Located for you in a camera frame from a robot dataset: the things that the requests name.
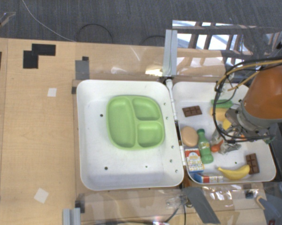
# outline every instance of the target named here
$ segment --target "white tray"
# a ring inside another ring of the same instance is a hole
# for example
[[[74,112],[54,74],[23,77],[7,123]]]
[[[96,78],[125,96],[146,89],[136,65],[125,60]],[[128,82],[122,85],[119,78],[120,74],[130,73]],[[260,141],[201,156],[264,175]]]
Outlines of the white tray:
[[[158,103],[165,124],[161,145],[144,150],[112,145],[107,135],[106,106],[118,95],[147,96]],[[159,82],[86,80],[77,87],[77,108],[80,172],[87,188],[173,187],[181,183],[183,166],[166,86]]]
[[[205,82],[178,82],[174,85],[173,97],[175,100],[180,129],[185,126],[193,127],[195,130],[203,128],[206,132],[207,139],[211,139],[215,130],[213,118],[210,115],[210,108],[212,107],[211,100],[215,97],[214,87],[215,83]],[[224,89],[229,87],[230,86],[227,84],[224,86]],[[246,86],[241,86],[237,90],[232,102],[238,104],[238,100],[245,96],[247,90],[248,88]],[[224,93],[221,99],[231,97],[232,93],[233,91]],[[196,105],[200,106],[202,115],[185,117],[182,109],[184,107]],[[242,142],[241,145],[242,146],[239,150],[229,152],[225,155],[218,152],[212,153],[214,161],[211,164],[205,165],[204,172],[216,172],[221,174],[217,170],[219,166],[225,169],[237,169],[246,164],[246,155],[256,153],[260,169],[259,173],[247,175],[241,180],[229,180],[224,178],[223,183],[261,182],[273,180],[276,174],[276,168],[269,145],[264,143],[262,140],[256,142]],[[189,175],[192,180],[195,181],[192,177],[193,173],[189,173]]]

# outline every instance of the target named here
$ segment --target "toy banana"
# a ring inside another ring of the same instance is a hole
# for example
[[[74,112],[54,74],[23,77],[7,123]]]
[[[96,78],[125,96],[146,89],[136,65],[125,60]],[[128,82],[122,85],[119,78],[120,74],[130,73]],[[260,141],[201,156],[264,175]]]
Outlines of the toy banana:
[[[250,167],[247,164],[236,170],[227,170],[220,167],[218,167],[218,170],[221,171],[226,178],[238,180],[245,177],[249,173]]]

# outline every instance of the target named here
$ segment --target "chocolate bar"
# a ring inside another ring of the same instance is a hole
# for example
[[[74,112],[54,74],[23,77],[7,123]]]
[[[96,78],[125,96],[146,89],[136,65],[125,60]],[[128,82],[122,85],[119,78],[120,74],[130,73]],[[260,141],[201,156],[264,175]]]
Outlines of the chocolate bar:
[[[183,113],[185,117],[191,117],[202,114],[199,106],[185,107],[183,108]]]
[[[259,173],[259,164],[255,153],[246,155],[246,162],[250,167],[249,174]]]

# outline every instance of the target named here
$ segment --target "green plate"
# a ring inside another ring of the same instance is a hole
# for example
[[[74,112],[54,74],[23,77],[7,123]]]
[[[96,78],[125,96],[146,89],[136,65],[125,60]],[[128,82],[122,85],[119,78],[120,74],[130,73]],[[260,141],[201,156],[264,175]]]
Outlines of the green plate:
[[[156,147],[165,138],[160,107],[149,97],[114,97],[107,104],[107,132],[112,144],[121,149]]]

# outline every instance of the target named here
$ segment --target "metal bracket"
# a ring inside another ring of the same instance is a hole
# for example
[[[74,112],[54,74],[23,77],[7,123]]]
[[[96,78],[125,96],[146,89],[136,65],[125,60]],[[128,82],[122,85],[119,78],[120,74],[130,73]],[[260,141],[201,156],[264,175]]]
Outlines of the metal bracket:
[[[64,209],[62,211],[62,224],[63,225],[80,225],[80,208]]]
[[[163,77],[176,75],[177,65],[177,30],[166,30],[163,60]]]

